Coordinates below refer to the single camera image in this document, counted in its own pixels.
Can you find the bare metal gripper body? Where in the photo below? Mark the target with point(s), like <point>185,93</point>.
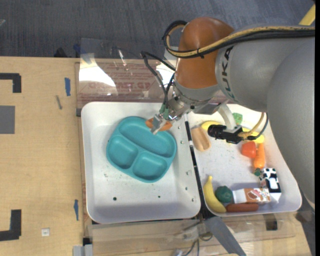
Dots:
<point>178,107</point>

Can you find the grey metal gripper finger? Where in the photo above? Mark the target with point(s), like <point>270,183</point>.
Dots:
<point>166,122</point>
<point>157,122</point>

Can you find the orange toy food piece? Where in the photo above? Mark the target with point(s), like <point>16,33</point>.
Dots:
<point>167,127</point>

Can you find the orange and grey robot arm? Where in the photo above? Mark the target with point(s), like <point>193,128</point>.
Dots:
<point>250,75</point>

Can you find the blue divided plate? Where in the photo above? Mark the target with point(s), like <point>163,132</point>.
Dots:
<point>140,152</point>

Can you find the yellow banana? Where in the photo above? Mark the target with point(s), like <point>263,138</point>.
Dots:
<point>208,124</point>
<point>212,197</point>

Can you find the tan hot dog bun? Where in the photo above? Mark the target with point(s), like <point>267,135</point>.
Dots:
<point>200,139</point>

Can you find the thin black and white rod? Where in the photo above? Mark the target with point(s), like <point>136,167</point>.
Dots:
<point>194,160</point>

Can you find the light green toy vegetable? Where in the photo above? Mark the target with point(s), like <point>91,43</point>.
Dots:
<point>237,118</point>

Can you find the white plastic tray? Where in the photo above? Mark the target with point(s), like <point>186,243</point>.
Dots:
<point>225,165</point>
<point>140,200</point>

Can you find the orange bell pepper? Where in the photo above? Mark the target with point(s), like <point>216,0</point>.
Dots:
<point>248,149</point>

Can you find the yellow toy food piece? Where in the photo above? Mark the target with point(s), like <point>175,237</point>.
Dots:
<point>260,139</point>

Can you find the dark green round vegetable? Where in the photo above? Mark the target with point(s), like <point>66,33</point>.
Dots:
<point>223,194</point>

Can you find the orange carrot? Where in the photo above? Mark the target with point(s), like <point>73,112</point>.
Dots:
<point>260,157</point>

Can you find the white carton with brown print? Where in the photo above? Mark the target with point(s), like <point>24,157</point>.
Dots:
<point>252,195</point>

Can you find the brown sausage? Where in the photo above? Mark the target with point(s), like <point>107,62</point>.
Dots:
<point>242,207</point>

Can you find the black and white carton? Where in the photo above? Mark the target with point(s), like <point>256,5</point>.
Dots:
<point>271,180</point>

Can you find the black cylinder on white bracket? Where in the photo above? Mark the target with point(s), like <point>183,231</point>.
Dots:
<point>220,132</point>

